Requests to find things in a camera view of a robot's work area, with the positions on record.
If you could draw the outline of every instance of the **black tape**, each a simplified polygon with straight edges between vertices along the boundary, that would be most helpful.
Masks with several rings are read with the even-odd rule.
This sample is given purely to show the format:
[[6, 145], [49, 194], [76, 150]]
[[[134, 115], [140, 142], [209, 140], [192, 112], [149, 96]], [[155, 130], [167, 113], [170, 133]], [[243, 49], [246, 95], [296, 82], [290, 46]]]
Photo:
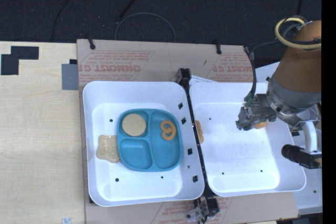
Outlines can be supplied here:
[[19, 75], [19, 60], [38, 60], [39, 47], [11, 46], [10, 54], [1, 55], [1, 75]]

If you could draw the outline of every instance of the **blue plate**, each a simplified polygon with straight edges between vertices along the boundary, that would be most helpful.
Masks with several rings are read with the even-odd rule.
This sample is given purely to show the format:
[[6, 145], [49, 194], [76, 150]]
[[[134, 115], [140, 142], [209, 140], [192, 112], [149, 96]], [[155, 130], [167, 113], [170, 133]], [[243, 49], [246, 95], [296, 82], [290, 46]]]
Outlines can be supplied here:
[[[123, 119], [133, 113], [146, 121], [145, 131], [136, 137], [127, 135], [121, 125]], [[169, 141], [162, 137], [160, 124], [164, 120], [173, 122], [176, 127], [176, 135]], [[180, 127], [176, 118], [163, 110], [133, 109], [124, 112], [118, 121], [117, 140], [121, 162], [132, 170], [167, 171], [175, 168], [182, 159]]]

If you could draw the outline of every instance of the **round cookie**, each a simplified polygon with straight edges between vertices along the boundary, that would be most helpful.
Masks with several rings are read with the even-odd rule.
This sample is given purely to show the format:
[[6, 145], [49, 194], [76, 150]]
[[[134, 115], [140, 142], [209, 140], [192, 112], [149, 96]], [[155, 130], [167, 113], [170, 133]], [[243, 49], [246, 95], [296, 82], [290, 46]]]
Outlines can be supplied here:
[[146, 130], [146, 121], [142, 116], [132, 113], [124, 117], [121, 126], [129, 136], [140, 136]]

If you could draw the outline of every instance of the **white tray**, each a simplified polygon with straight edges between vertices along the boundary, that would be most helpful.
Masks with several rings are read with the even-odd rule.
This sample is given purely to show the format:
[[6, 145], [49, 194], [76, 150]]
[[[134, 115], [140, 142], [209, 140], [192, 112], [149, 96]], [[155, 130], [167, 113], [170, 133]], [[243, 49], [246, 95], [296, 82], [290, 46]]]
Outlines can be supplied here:
[[[276, 119], [263, 129], [237, 128], [250, 89], [251, 83], [223, 82], [198, 82], [190, 88], [210, 189], [223, 197], [303, 189], [303, 167], [281, 155], [285, 144], [294, 145], [286, 123]], [[256, 93], [266, 90], [267, 84], [257, 84]]]
[[[95, 81], [84, 88], [83, 103], [89, 194], [96, 204], [109, 207], [191, 200], [201, 196], [203, 174], [187, 97], [180, 85], [174, 82]], [[177, 167], [164, 172], [139, 172], [126, 168], [121, 161], [111, 163], [97, 158], [98, 137], [116, 135], [120, 115], [130, 109], [160, 109], [176, 117], [183, 148]]]

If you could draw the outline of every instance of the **wooden board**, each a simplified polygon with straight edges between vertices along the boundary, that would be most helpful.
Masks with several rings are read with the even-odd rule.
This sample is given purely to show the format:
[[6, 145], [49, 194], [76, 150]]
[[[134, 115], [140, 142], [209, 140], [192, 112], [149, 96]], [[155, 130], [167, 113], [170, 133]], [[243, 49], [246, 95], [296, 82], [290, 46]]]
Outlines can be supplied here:
[[61, 80], [76, 44], [0, 42], [0, 54], [11, 46], [38, 46], [39, 59], [0, 76], [0, 222], [85, 223], [79, 93]]

